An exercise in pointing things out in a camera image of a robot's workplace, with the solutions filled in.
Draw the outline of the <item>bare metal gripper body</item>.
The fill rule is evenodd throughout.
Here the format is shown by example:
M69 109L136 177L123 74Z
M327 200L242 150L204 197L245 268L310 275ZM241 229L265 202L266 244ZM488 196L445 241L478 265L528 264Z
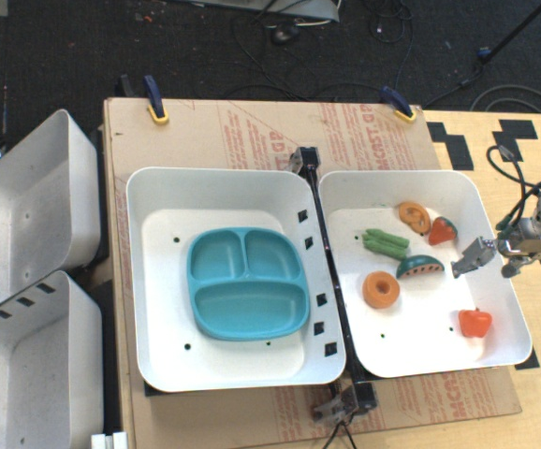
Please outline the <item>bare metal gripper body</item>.
M509 262L541 263L541 217L521 218L498 234L497 247Z

